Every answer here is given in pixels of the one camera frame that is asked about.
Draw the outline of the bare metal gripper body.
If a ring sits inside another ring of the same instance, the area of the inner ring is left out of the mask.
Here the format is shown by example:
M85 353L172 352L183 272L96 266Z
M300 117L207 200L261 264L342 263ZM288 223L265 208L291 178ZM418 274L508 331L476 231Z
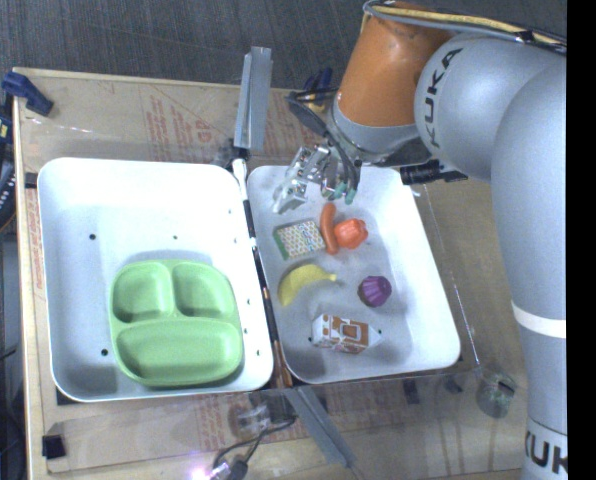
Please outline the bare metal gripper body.
M301 147L286 171L290 187L316 183L322 191L332 191L338 181L339 159L329 146Z

